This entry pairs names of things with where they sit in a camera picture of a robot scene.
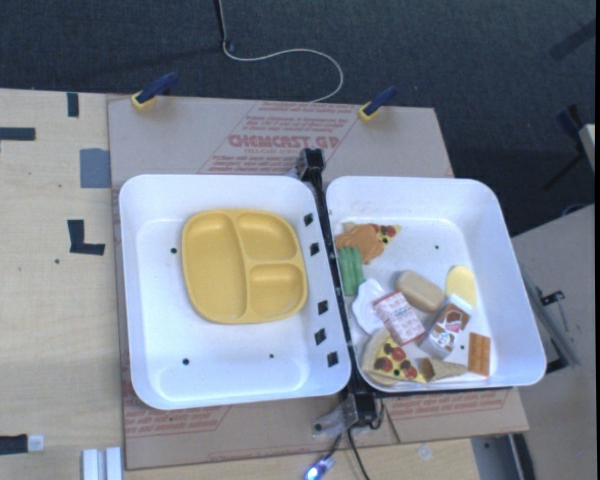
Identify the thin black rod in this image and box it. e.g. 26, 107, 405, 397
311, 167, 367, 400

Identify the white fried egg toy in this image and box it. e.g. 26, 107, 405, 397
351, 278, 387, 335

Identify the yellow divided plate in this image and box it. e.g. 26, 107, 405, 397
181, 209, 309, 325

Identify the yellow oval toy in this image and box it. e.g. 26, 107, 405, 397
445, 264, 478, 310

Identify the brown cardboard board red print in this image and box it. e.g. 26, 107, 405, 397
106, 94, 531, 472

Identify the orange waffle biscuit toy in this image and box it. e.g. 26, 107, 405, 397
466, 332, 492, 378

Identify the black block with thin wires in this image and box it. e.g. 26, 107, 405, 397
295, 147, 327, 183
311, 390, 387, 439

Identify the white plastic tray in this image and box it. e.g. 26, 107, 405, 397
118, 173, 352, 411
325, 175, 548, 394

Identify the red and white carton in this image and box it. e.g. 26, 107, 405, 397
372, 290, 426, 347

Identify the green asparagus toy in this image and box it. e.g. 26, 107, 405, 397
337, 245, 365, 297

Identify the large pepperoni pizza slice toy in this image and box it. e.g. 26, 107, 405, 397
361, 327, 428, 387

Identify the brown and white milk carton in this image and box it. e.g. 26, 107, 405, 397
418, 293, 474, 360

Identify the tan bread roll toy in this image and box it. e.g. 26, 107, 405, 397
394, 269, 445, 313

